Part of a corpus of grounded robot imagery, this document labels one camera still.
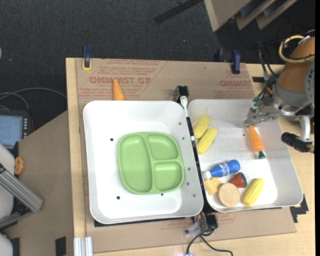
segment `dark floor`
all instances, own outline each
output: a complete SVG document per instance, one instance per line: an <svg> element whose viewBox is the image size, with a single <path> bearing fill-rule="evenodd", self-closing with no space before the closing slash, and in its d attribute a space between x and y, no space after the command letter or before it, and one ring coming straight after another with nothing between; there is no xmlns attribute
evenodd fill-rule
<svg viewBox="0 0 320 256"><path fill-rule="evenodd" d="M16 96L1 93L48 88L66 94L65 58L81 57L84 44L94 58L204 61L223 49L241 62L259 63L252 49L315 29L315 0L299 0L266 28L253 21L243 30L228 22L212 31L203 1L160 24L155 17L176 0L2 0L0 4L0 105L25 109ZM279 43L268 44L270 62L282 64ZM49 91L20 93L38 129L67 109L66 99Z"/></svg>

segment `divided plate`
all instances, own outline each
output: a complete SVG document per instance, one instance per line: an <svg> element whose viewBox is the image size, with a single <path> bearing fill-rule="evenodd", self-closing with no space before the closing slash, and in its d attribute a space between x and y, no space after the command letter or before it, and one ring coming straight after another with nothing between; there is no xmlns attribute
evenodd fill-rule
<svg viewBox="0 0 320 256"><path fill-rule="evenodd" d="M161 132L134 132L118 143L122 182L136 194L161 194L176 190L185 171L176 140Z"/></svg>

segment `round bread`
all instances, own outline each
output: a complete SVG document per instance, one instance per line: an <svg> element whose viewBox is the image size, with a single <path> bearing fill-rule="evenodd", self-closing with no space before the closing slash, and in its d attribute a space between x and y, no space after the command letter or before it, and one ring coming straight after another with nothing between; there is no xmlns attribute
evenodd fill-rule
<svg viewBox="0 0 320 256"><path fill-rule="evenodd" d="M218 191L218 198L226 207L234 207L240 202L239 189L232 183L222 184Z"/></svg>

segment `monitor screen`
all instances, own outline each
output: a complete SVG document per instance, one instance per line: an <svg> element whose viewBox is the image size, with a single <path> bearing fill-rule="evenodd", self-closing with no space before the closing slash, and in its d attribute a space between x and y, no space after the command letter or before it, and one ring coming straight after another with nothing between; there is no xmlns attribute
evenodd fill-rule
<svg viewBox="0 0 320 256"><path fill-rule="evenodd" d="M21 141L23 117L17 115L0 115L0 142L5 147L13 147Z"/></svg>

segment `orange carrot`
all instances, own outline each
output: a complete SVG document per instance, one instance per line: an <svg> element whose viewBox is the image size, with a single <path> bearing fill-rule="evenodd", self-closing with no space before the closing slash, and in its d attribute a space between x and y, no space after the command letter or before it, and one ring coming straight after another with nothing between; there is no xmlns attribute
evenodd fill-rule
<svg viewBox="0 0 320 256"><path fill-rule="evenodd" d="M264 155L264 153L262 152L262 150L264 149L264 143L261 140L259 134L257 133L257 131L255 130L255 128L250 125L249 126L249 135L250 135L250 141L251 141L251 145L252 148L259 152L259 159L261 158L265 158L266 156Z"/></svg>
<svg viewBox="0 0 320 256"><path fill-rule="evenodd" d="M117 79L113 79L113 100L114 101L124 101L125 95L122 91Z"/></svg>

